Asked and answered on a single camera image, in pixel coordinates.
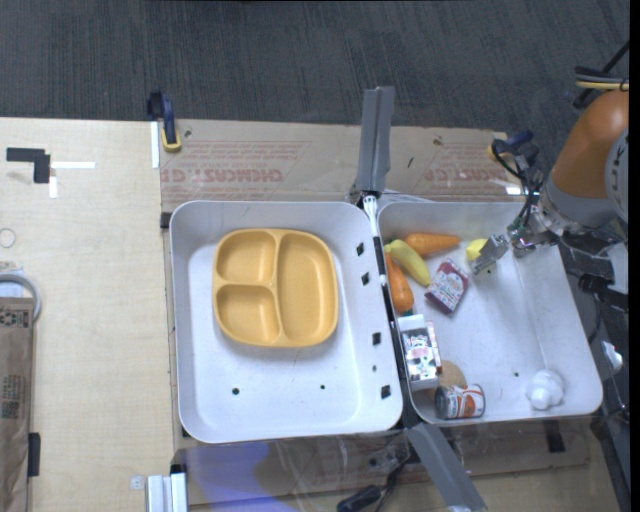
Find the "white tray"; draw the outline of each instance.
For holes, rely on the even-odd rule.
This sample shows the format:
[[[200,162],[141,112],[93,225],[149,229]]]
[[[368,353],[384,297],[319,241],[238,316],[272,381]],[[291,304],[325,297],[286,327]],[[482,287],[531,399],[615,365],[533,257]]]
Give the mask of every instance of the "white tray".
[[[456,363],[468,383],[480,384],[486,396],[480,418],[439,420],[427,394],[412,400],[420,416],[447,425],[587,415],[602,402],[596,370],[557,247],[539,247],[518,259],[509,251],[490,273],[473,275],[465,248],[473,239],[505,234],[519,203],[390,203],[380,209],[384,242],[411,231],[457,235],[460,245],[426,259],[431,274],[447,257],[471,277],[456,310],[445,315],[427,303],[426,289],[410,277],[414,313],[434,323],[440,355]],[[532,409],[525,386],[541,368],[557,371],[565,381],[560,405]]]
[[[213,315],[213,255],[222,236],[241,228],[299,229],[328,245],[339,288],[328,340],[264,348],[225,337]],[[361,210],[342,202],[194,201],[173,213],[170,236],[178,404],[191,436],[225,443],[380,432],[397,423],[402,396]]]

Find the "toy banana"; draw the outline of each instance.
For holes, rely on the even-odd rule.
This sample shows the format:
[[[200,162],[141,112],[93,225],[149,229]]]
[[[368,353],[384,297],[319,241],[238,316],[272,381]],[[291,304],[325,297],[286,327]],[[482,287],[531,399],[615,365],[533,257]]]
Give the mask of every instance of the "toy banana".
[[[404,268],[413,279],[422,286],[429,286],[431,274],[422,257],[404,240],[394,240],[384,246],[388,252]]]

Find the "orange carrot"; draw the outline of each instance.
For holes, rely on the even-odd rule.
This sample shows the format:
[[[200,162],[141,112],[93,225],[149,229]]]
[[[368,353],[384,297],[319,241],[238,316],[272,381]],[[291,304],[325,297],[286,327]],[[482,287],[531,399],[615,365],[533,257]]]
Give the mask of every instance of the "orange carrot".
[[[434,252],[450,249],[460,243],[460,237],[437,233],[409,233],[404,241],[423,258]]]
[[[391,303],[398,314],[404,314],[413,307],[413,292],[402,269],[393,261],[391,255],[384,253],[387,266],[387,281],[391,292]]]

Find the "tomato can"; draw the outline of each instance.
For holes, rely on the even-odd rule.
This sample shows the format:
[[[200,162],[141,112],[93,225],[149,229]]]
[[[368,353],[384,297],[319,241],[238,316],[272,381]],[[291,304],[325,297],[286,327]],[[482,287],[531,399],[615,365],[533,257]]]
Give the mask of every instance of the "tomato can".
[[[435,405],[440,419],[477,418],[484,414],[484,391],[478,384],[439,386]]]

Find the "yellow plate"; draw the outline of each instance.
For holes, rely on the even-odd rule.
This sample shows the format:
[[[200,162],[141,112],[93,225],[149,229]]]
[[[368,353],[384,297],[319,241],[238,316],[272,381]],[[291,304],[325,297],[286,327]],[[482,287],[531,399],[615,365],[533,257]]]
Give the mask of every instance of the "yellow plate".
[[[331,251],[304,231],[232,231],[220,240],[214,255],[213,309],[220,329],[240,343],[322,343],[338,322]]]

